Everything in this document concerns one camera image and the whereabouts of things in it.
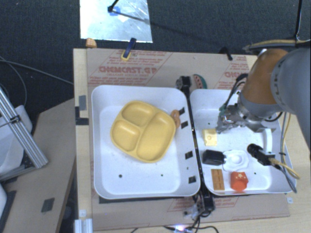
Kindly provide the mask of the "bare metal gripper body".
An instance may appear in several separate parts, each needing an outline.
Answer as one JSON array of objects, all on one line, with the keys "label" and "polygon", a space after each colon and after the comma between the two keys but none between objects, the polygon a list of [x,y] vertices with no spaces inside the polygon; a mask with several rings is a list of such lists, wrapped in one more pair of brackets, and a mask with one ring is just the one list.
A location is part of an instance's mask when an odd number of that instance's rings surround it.
[{"label": "bare metal gripper body", "polygon": [[264,121],[274,122],[276,117],[273,119],[260,118],[251,114],[243,105],[234,104],[226,106],[223,104],[219,108],[218,122],[220,121],[224,124],[237,123],[238,127],[247,127],[255,133],[261,133],[267,129],[262,123]]}]

